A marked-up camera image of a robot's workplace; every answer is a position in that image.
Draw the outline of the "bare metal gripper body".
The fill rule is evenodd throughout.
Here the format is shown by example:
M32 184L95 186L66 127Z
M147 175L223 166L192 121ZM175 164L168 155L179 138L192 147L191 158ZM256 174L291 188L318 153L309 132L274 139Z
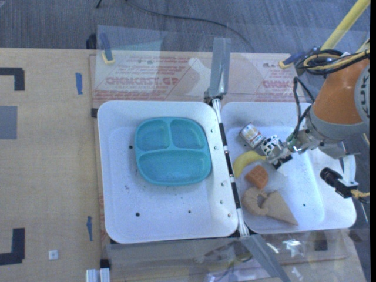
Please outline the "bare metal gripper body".
M304 153L306 150L318 148L323 137L314 129L294 130L286 139L291 153Z

